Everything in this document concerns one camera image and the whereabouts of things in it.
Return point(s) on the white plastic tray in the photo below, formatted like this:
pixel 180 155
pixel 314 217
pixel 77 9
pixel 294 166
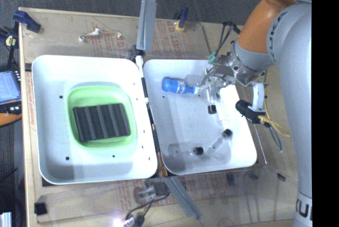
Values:
pixel 180 120
pixel 53 114

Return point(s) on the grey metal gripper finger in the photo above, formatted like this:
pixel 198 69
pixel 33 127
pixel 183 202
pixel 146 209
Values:
pixel 212 73
pixel 220 85

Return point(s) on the black cylinder on white bracket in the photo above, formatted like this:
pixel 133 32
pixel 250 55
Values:
pixel 247 110

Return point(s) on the blue plastic bottle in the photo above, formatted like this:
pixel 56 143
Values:
pixel 180 87

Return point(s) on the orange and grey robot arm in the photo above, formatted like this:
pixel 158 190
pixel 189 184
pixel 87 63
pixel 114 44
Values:
pixel 296 88

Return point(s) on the clear bottle with black cap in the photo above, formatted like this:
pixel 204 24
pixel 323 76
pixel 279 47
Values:
pixel 182 151
pixel 218 145
pixel 212 109

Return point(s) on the white plastic hook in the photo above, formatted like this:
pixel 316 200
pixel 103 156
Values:
pixel 92 33

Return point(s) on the brown cardboard board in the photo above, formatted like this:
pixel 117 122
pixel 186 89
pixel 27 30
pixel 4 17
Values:
pixel 66 35

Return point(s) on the black ribbed rectangular pack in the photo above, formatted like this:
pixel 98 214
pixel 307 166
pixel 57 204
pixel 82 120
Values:
pixel 102 122

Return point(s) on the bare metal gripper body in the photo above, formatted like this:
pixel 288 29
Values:
pixel 233 70

